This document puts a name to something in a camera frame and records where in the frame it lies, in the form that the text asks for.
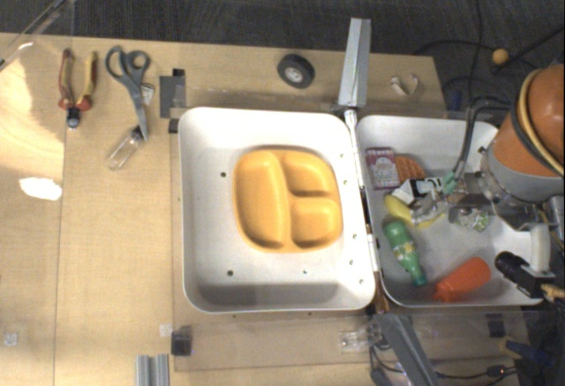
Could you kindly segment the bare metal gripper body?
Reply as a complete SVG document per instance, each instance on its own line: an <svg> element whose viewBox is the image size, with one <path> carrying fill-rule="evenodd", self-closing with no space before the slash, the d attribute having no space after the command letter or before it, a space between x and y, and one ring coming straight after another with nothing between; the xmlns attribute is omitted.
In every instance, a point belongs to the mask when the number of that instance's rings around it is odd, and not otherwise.
<svg viewBox="0 0 565 386"><path fill-rule="evenodd" d="M457 209L477 209L498 216L515 231L542 223L540 209L548 200L548 178L510 173L497 178L490 172L463 175L462 191L451 195Z"/></svg>

